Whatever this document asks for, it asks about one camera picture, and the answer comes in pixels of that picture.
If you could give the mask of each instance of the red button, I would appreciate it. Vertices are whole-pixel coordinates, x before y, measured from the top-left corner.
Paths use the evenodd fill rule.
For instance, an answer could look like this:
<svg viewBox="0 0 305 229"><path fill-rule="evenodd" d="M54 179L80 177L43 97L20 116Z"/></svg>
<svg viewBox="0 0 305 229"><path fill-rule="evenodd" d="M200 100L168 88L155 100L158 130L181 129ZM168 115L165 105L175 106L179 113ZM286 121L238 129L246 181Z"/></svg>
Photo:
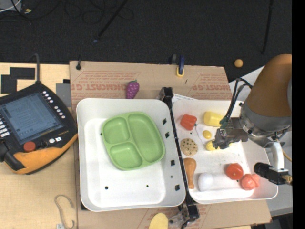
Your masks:
<svg viewBox="0 0 305 229"><path fill-rule="evenodd" d="M32 152L36 149L36 144L32 141L29 141L29 142L26 142L24 145L23 145L23 149L26 153L28 152Z"/></svg>

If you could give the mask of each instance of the toy tomato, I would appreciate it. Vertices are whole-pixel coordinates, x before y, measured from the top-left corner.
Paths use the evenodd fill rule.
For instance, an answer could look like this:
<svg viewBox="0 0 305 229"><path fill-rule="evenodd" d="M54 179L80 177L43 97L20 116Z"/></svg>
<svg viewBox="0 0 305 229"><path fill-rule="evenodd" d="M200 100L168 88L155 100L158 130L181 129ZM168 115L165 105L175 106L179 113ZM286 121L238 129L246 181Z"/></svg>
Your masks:
<svg viewBox="0 0 305 229"><path fill-rule="evenodd" d="M258 174L245 174L241 179L240 184L244 190L252 190L259 187L259 179Z"/></svg>
<svg viewBox="0 0 305 229"><path fill-rule="evenodd" d="M192 131L196 124L197 118L193 115L185 114L180 122L180 125L182 125L186 130Z"/></svg>
<svg viewBox="0 0 305 229"><path fill-rule="evenodd" d="M239 180L244 176L244 170L238 163L230 164L225 170L225 173L232 180Z"/></svg>

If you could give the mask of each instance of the display screen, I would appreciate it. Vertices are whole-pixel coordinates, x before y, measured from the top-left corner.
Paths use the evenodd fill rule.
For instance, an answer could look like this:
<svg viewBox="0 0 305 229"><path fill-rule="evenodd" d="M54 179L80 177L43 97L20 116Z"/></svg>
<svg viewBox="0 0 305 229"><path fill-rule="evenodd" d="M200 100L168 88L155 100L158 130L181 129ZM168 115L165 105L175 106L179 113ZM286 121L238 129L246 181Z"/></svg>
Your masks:
<svg viewBox="0 0 305 229"><path fill-rule="evenodd" d="M39 93L1 105L0 113L20 144L63 127Z"/></svg>

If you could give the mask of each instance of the white cable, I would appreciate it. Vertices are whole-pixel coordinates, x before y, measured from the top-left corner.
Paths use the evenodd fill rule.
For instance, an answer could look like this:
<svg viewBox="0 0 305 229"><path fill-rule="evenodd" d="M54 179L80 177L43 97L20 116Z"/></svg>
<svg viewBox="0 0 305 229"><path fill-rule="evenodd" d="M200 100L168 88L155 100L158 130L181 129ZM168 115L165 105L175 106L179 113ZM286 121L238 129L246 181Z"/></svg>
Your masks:
<svg viewBox="0 0 305 229"><path fill-rule="evenodd" d="M17 6L21 1L22 1L22 0L19 0L18 2L16 2L15 6ZM1 12L4 12L4 11L7 11L7 10L10 10L10 9L12 9L12 8L14 8L14 6L11 6L11 7L7 8L7 9L0 10L0 13L1 13Z"/></svg>

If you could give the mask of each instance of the green plate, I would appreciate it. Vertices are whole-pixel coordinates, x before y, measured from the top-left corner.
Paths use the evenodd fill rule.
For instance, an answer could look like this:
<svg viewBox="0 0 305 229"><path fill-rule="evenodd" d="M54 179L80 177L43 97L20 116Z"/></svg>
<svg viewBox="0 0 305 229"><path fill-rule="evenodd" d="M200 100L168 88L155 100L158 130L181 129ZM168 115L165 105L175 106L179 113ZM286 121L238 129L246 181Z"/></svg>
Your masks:
<svg viewBox="0 0 305 229"><path fill-rule="evenodd" d="M113 164L121 170L133 170L160 161L165 145L150 116L129 112L107 119L102 139Z"/></svg>

